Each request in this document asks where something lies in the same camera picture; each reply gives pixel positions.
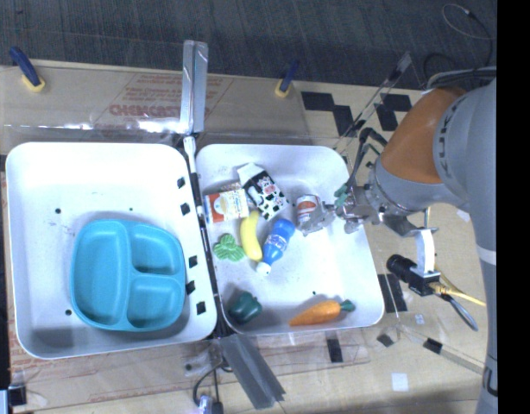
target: orange carrot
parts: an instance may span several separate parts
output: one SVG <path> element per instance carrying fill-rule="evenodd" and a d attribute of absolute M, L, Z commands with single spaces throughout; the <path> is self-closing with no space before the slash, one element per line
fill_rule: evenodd
<path fill-rule="evenodd" d="M 288 324 L 291 327 L 296 325 L 314 325 L 315 323 L 324 323 L 331 321 L 339 316 L 342 311 L 353 311 L 355 305 L 349 300 L 343 301 L 341 304 L 334 299 L 328 299 L 323 302 L 315 304 L 301 312 L 298 316 L 290 319 Z"/>

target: cow print carton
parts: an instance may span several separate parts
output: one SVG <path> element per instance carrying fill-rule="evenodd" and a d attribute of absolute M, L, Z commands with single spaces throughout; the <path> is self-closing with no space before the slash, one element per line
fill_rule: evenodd
<path fill-rule="evenodd" d="M 263 167 L 249 163 L 237 171 L 243 189 L 266 220 L 270 220 L 288 206 L 284 193 Z"/>

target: plastic bottle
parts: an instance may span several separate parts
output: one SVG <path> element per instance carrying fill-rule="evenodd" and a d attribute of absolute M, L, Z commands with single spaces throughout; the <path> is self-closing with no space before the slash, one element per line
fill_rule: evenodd
<path fill-rule="evenodd" d="M 256 267 L 258 273 L 271 273 L 271 265 L 284 255 L 295 230 L 296 226 L 287 219 L 281 218 L 274 223 L 273 230 L 263 244 L 263 259 Z"/>

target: blue plate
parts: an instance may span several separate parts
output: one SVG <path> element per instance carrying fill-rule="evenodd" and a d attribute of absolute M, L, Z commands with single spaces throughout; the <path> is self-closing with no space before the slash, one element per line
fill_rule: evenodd
<path fill-rule="evenodd" d="M 73 310 L 93 327 L 152 331 L 173 324 L 185 302 L 179 240 L 159 227 L 102 219 L 79 232 L 73 248 Z"/>

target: gray carpet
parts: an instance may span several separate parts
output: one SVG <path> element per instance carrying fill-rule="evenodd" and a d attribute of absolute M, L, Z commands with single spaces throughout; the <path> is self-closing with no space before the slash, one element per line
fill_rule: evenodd
<path fill-rule="evenodd" d="M 495 65 L 496 36 L 497 0 L 0 0 L 3 64 L 18 46 L 38 59 L 176 70 L 192 39 L 208 43 L 212 73 L 277 78 L 295 58 L 296 79 L 378 85 L 409 51 L 399 87 L 419 89 L 435 72 Z M 2 258 L 0 211 L 0 309 Z"/>

